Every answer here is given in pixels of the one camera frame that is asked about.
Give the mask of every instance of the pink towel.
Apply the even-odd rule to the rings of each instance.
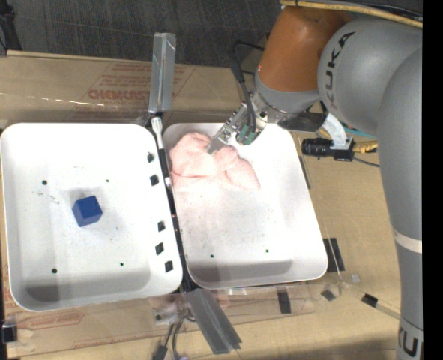
[[[188,133],[169,151],[175,190],[213,184],[228,189],[260,189],[253,167],[235,147],[227,145],[210,155],[206,152],[210,141],[204,134]]]

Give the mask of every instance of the cardboard sheet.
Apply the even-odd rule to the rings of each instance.
[[[149,91],[149,81],[142,77],[150,76],[146,62],[25,52],[0,57],[0,128],[26,121],[108,120],[106,109],[98,105],[103,103],[79,102],[89,98],[93,86],[104,89],[100,84],[108,78],[103,74],[116,72],[116,65],[133,68],[136,79],[131,82],[143,84],[140,90]],[[177,122],[224,122],[238,107],[240,96],[229,69],[180,65],[176,70],[173,111],[166,114],[165,127]],[[111,114],[120,115],[115,117],[117,121],[133,122],[142,116],[147,100],[135,100],[134,106],[127,99],[123,105],[105,104],[114,110]],[[83,105],[94,109],[86,111]],[[298,148],[304,137],[313,137],[305,133],[292,136]],[[365,158],[376,162],[377,156]],[[301,161],[322,237],[337,243],[343,267],[336,262],[335,270],[318,280],[282,285],[291,313],[280,312],[279,286],[219,292],[220,304],[243,340],[240,356],[279,359],[313,354],[316,359],[332,359],[331,354],[336,353],[337,359],[391,359],[397,339],[400,277],[379,170],[314,157]],[[4,209],[1,194],[0,180],[0,210]],[[10,294],[2,211],[0,239],[4,314],[6,323],[18,328],[17,341],[7,345],[9,358],[151,359],[168,328],[156,320],[155,311],[164,309],[169,300],[137,299],[54,313],[23,310]],[[363,302],[366,294],[377,299],[375,307]],[[190,359],[210,359],[196,324],[187,324],[184,330],[178,338],[182,353]],[[368,355],[356,357],[358,351]],[[216,357],[238,358],[235,353]]]

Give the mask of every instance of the blue cube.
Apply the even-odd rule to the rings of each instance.
[[[77,200],[73,206],[73,213],[80,227],[96,223],[103,214],[100,204],[98,204],[96,200],[96,196]]]

